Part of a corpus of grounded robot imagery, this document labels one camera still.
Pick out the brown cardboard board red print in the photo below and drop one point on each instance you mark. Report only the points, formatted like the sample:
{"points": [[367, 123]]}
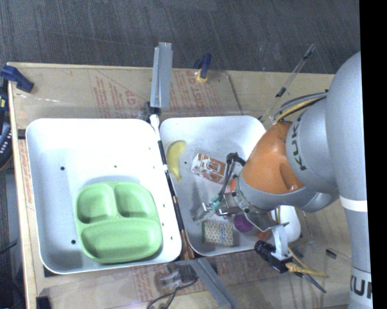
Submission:
{"points": [[82, 91]]}

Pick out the green divided plate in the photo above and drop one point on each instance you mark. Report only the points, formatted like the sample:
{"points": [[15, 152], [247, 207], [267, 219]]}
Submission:
{"points": [[120, 230]]}

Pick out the yellow banana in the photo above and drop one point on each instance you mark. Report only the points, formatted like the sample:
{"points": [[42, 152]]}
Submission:
{"points": [[174, 158]]}

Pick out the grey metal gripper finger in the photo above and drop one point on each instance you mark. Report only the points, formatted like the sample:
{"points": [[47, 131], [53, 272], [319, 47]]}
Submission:
{"points": [[201, 211], [226, 212]]}

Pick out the small orange toy piece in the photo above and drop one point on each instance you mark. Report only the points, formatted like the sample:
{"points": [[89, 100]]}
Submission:
{"points": [[233, 184]]}

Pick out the white plastic tray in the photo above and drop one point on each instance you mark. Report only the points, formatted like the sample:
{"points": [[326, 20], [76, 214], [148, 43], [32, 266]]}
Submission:
{"points": [[212, 134], [94, 145]]}

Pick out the purple grapes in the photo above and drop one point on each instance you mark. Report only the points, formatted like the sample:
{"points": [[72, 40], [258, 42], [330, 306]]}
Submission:
{"points": [[242, 223]]}

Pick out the yellow patterned packet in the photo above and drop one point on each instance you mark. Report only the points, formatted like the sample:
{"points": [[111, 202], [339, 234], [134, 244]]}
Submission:
{"points": [[220, 233]]}

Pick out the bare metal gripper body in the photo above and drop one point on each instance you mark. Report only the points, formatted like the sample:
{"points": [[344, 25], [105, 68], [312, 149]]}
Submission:
{"points": [[230, 201]]}

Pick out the orange and white carton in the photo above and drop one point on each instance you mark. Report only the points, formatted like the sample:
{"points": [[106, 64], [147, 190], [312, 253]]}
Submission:
{"points": [[208, 167]]}

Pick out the black cylinder on white bracket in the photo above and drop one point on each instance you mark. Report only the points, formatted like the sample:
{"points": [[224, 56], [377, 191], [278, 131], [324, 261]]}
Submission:
{"points": [[274, 249]]}

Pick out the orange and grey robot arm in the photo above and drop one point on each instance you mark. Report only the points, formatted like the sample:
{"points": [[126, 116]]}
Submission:
{"points": [[312, 164]]}

